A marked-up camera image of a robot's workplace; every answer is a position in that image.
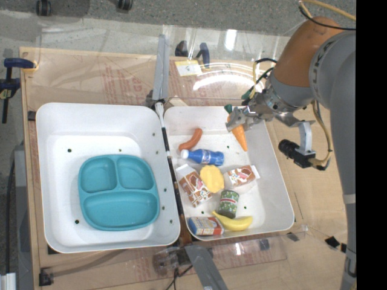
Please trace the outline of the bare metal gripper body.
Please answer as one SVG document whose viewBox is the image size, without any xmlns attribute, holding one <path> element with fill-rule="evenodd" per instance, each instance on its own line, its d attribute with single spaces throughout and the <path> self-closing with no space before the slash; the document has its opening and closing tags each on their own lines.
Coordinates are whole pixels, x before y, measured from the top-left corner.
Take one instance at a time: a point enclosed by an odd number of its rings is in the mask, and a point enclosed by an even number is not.
<svg viewBox="0 0 387 290">
<path fill-rule="evenodd" d="M 249 98 L 245 109 L 245 114 L 248 118 L 271 121 L 275 117 L 285 114 L 285 112 L 275 109 L 275 104 L 267 103 L 266 96 L 266 93 L 256 92 L 253 97 Z"/>
</svg>

